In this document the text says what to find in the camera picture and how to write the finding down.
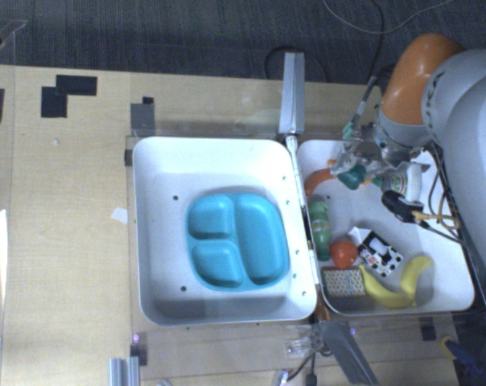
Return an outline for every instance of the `teal object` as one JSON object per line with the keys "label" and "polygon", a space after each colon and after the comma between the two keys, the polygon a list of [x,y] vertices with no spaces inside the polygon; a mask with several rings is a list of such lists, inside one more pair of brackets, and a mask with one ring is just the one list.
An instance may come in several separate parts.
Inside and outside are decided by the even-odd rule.
{"label": "teal object", "polygon": [[357,190],[360,184],[365,180],[366,169],[356,164],[351,170],[338,175],[338,179],[350,190]]}
{"label": "teal object", "polygon": [[187,249],[197,279],[214,290],[256,290],[289,268],[286,233],[277,208],[260,195],[207,195],[189,207]]}
{"label": "teal object", "polygon": [[319,200],[309,204],[307,208],[315,241],[316,257],[319,261],[328,261],[330,258],[329,240],[331,239],[331,226],[327,216],[329,207],[323,200]]}

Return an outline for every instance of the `green bottle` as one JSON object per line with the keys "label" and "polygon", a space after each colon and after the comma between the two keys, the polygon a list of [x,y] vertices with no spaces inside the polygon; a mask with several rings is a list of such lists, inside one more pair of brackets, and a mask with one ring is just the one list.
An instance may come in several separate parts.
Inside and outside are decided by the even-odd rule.
{"label": "green bottle", "polygon": [[319,261],[328,261],[330,258],[329,240],[331,239],[331,227],[327,216],[329,207],[323,200],[318,200],[310,203],[307,208],[315,241],[316,257]]}

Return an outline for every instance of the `dark floor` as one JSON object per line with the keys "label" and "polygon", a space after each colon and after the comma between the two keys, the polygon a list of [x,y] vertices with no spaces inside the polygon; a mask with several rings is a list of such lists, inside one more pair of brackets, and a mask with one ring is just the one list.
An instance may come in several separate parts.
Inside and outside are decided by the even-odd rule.
{"label": "dark floor", "polygon": [[[384,30],[445,0],[373,0]],[[379,31],[370,0],[327,0],[360,27]],[[24,65],[264,78],[275,47],[305,51],[307,79],[364,83],[395,63],[424,32],[442,32],[466,48],[486,48],[486,0],[455,0],[384,35],[357,31],[322,0],[0,0],[0,18],[26,19],[19,35]],[[274,77],[280,55],[266,65]]]}

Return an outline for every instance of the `tomato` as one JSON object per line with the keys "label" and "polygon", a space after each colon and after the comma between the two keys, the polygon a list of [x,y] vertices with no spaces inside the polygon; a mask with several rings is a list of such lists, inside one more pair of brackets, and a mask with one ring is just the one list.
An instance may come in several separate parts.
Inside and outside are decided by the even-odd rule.
{"label": "tomato", "polygon": [[331,244],[331,259],[337,269],[348,269],[357,259],[357,247],[351,241],[340,240]]}

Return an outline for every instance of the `banana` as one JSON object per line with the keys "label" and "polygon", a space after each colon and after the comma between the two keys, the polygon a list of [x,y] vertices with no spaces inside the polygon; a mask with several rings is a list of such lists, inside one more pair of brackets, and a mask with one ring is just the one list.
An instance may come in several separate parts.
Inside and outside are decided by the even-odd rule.
{"label": "banana", "polygon": [[401,288],[414,301],[414,294],[417,291],[418,276],[432,265],[433,261],[428,256],[417,256],[411,259],[401,277]]}
{"label": "banana", "polygon": [[390,309],[403,309],[404,307],[415,306],[414,300],[407,294],[387,290],[374,276],[366,271],[365,265],[360,265],[359,268],[363,274],[366,293],[373,300]]}

